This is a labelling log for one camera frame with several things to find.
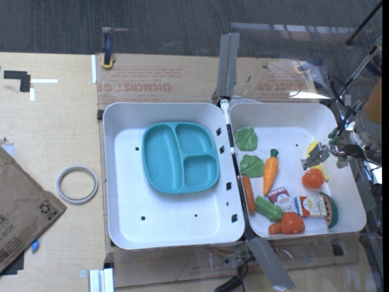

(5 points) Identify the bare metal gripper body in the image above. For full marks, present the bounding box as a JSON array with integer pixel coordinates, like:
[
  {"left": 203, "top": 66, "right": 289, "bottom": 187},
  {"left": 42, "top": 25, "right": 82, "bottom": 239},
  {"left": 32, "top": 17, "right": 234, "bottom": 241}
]
[{"left": 329, "top": 131, "right": 382, "bottom": 165}]

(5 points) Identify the yellow banana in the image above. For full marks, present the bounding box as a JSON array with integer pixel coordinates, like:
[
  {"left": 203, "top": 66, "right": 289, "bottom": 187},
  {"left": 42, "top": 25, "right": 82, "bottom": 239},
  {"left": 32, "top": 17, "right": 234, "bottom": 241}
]
[{"left": 306, "top": 141, "right": 329, "bottom": 182}]

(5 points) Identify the round orange tomato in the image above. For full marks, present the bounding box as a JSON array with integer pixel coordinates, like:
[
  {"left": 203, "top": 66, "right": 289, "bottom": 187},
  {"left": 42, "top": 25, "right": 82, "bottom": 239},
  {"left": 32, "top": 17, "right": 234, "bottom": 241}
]
[{"left": 301, "top": 168, "right": 325, "bottom": 190}]

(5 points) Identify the orange and white carton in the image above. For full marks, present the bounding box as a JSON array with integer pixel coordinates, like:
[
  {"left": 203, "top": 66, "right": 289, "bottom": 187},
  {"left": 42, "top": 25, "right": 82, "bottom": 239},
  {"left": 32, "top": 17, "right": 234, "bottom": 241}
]
[{"left": 294, "top": 195, "right": 328, "bottom": 218}]

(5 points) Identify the white plastic tray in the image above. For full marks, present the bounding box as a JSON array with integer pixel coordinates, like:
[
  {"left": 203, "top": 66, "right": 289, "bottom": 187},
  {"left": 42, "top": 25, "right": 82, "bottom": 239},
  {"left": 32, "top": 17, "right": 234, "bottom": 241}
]
[
  {"left": 102, "top": 102, "right": 246, "bottom": 251},
  {"left": 228, "top": 102, "right": 368, "bottom": 240}
]

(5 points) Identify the red and white carton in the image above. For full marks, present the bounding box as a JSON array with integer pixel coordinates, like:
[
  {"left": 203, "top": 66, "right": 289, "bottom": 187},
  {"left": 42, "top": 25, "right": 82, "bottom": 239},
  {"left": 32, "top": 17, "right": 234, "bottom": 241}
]
[{"left": 267, "top": 186, "right": 297, "bottom": 214}]

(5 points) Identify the watermelon slice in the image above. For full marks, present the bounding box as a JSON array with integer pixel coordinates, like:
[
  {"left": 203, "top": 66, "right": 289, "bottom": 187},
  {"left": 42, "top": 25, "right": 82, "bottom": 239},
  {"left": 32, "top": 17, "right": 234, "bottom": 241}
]
[{"left": 318, "top": 192, "right": 339, "bottom": 229}]

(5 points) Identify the green lettuce leaf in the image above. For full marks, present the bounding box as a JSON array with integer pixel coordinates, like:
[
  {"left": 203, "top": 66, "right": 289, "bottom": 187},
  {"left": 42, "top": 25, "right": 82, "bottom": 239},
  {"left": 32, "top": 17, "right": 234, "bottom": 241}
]
[
  {"left": 233, "top": 127, "right": 258, "bottom": 151},
  {"left": 239, "top": 154, "right": 265, "bottom": 178}
]

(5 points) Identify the green celery stalk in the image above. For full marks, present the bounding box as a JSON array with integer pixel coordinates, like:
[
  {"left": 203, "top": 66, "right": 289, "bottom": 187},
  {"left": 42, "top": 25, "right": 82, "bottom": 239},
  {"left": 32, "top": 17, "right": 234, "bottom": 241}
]
[{"left": 254, "top": 195, "right": 286, "bottom": 223}]

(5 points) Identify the orange bell pepper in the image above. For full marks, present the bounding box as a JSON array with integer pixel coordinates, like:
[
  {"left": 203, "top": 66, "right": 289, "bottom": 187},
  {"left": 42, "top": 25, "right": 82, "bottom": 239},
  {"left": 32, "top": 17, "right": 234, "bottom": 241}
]
[{"left": 280, "top": 211, "right": 306, "bottom": 235}]

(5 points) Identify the red sausage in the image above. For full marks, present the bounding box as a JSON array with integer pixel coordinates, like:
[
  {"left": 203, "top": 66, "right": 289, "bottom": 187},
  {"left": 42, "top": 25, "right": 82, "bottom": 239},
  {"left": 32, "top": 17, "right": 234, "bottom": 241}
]
[{"left": 241, "top": 175, "right": 256, "bottom": 214}]

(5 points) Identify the thin black and white rod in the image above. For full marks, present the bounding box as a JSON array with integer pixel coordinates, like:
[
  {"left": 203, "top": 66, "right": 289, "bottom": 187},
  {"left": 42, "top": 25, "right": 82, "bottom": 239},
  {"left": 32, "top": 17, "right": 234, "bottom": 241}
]
[{"left": 220, "top": 97, "right": 255, "bottom": 242}]

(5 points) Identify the brown cardboard board red print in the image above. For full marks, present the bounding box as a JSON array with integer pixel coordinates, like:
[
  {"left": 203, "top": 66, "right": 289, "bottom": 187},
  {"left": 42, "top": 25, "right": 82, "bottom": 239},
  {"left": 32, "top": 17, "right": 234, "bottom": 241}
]
[{"left": 95, "top": 52, "right": 361, "bottom": 288}]

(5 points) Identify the blue divided plate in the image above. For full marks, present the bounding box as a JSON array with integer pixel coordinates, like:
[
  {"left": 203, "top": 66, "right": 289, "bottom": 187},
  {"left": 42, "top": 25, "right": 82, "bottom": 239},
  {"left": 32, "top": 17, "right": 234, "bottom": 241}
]
[{"left": 141, "top": 121, "right": 221, "bottom": 195}]

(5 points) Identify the brown paper envelope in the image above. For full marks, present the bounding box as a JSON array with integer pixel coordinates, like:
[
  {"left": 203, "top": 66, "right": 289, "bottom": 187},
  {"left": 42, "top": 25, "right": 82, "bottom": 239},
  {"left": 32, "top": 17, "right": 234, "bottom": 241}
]
[{"left": 0, "top": 144, "right": 68, "bottom": 275}]

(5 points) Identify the white tape ring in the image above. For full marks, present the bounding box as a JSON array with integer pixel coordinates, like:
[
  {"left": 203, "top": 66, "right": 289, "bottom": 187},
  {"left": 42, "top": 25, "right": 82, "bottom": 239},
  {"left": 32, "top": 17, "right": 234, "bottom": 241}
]
[{"left": 56, "top": 165, "right": 99, "bottom": 205}]

